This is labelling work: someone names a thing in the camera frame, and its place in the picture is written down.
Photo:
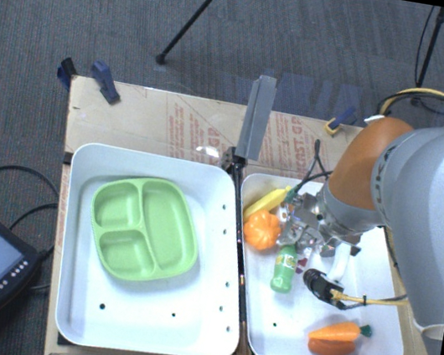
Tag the green divided plate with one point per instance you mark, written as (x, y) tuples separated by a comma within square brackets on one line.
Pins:
[(164, 213)]

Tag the orange pumpkin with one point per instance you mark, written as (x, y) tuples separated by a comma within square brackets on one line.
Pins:
[(261, 230)]

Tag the black cylinder on white bracket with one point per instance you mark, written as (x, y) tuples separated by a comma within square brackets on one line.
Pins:
[(320, 284)]

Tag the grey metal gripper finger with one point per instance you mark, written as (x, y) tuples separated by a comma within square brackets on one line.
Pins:
[(309, 244), (291, 235)]

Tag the black stand pole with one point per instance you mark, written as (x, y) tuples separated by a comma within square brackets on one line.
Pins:
[(432, 43)]

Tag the yellow banana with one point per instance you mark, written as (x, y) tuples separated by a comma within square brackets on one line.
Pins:
[(265, 203)]

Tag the green bottle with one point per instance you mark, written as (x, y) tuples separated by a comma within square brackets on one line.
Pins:
[(283, 274)]

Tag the orange carrot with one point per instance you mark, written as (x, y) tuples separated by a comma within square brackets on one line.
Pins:
[(337, 331)]

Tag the thin black rod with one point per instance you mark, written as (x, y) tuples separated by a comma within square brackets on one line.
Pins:
[(240, 260)]

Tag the black tripod leg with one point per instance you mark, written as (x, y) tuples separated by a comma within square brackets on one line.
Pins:
[(195, 16)]

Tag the white plastic tray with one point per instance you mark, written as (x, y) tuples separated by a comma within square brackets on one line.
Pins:
[(285, 324), (147, 312)]

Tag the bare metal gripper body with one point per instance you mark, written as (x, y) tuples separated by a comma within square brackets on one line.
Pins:
[(324, 226)]

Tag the brown cardboard board red print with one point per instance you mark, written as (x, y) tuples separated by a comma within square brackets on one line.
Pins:
[(150, 126)]

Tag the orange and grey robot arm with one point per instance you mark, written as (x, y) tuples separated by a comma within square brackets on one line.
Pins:
[(418, 198)]

